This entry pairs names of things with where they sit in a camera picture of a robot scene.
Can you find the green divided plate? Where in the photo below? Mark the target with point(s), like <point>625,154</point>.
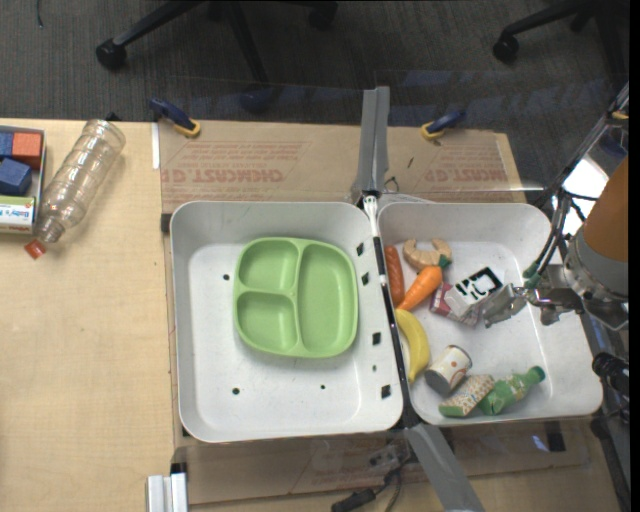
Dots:
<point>320,300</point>

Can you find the orange toy carrot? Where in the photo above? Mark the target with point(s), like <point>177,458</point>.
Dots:
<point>422,287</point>

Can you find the black cylinder on white bracket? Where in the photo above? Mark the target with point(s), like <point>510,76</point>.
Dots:
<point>611,370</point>

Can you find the black office chair base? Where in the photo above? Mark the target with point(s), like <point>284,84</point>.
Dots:
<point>540,25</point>
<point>165,20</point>

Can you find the yellow banana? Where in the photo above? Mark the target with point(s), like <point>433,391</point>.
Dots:
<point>419,340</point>

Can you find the white cardboard box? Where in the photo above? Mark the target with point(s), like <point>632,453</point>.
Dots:
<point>17,212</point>

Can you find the white plastic tray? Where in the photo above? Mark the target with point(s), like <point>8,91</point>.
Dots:
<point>530,360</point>
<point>280,390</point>

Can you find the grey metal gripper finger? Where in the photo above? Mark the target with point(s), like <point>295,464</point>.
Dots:
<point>510,292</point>
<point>500,311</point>

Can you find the green bottle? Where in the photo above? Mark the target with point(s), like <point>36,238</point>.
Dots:
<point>510,392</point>

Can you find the white small can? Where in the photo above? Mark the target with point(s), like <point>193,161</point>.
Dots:
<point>450,370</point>

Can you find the orange-red toy sausage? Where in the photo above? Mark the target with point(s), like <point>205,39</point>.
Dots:
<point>395,275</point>

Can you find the orange patterned carton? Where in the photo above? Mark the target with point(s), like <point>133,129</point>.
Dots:
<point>467,397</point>

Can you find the tan toy croissant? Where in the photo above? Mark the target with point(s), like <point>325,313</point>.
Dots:
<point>419,256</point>

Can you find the large blue cube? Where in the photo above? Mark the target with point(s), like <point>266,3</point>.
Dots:
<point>14,176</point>

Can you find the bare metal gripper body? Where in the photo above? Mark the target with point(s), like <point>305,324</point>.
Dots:
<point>560,295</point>

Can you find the orange cube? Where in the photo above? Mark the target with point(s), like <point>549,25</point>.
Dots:
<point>27,147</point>

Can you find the clear plastic bottle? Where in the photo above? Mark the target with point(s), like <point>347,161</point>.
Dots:
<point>75,185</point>

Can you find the brown cardboard board red print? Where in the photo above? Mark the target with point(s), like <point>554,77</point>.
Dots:
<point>310,160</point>

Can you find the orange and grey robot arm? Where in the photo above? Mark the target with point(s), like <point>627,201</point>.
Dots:
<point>607,220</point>

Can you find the small blue cube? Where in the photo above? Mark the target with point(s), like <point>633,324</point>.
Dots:
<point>5,144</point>

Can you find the white and pink carton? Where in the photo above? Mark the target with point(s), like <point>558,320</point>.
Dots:
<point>457,300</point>

